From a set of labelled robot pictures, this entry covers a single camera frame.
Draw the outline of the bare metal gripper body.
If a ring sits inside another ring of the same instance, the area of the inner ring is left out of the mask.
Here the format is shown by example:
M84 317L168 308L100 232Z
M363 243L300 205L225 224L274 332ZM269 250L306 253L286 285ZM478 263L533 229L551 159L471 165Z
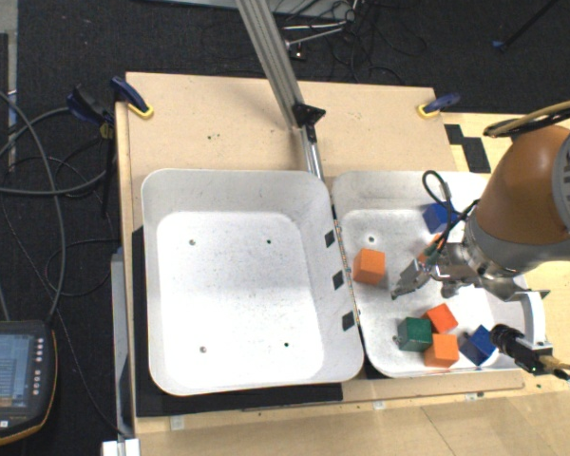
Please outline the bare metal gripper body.
M520 271L501 266L463 242L446 245L431 266L431 277L441 284L444 280L460 281L461 289L473 286L505 302L518 301L528 292Z

